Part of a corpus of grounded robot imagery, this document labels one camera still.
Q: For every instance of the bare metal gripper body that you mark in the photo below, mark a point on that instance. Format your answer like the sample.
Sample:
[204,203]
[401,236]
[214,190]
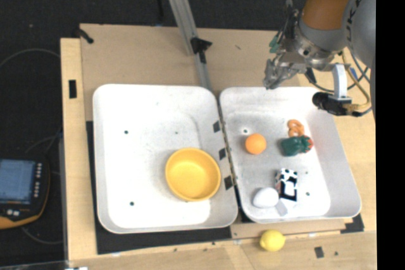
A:
[308,55]

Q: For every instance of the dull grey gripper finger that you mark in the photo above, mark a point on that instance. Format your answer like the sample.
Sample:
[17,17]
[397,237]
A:
[269,76]
[284,75]

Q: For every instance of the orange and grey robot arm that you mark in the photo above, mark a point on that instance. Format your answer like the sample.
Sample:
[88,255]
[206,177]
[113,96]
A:
[332,0]

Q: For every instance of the orange pretzel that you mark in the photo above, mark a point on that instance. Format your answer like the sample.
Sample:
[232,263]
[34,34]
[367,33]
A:
[295,129]

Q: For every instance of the orange ball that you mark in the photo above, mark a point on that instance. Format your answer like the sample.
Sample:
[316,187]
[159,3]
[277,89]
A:
[255,143]

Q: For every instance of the green and red toy vegetable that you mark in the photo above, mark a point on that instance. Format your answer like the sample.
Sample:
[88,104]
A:
[294,146]

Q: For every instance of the white plastic tray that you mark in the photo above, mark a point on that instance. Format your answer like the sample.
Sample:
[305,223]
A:
[142,167]
[322,167]

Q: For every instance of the white egg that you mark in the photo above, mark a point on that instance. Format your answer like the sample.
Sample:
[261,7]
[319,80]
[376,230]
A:
[265,198]

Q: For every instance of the yellow bowl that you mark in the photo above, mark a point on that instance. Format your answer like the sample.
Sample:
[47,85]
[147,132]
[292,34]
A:
[193,174]

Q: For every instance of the pale wood board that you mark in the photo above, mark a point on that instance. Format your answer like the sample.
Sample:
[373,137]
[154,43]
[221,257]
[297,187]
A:
[136,53]

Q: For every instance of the yellow lemon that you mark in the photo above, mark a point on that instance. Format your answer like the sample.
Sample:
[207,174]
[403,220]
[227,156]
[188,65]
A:
[272,240]

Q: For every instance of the black cylinder on white bracket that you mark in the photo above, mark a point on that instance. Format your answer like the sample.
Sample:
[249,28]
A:
[332,102]

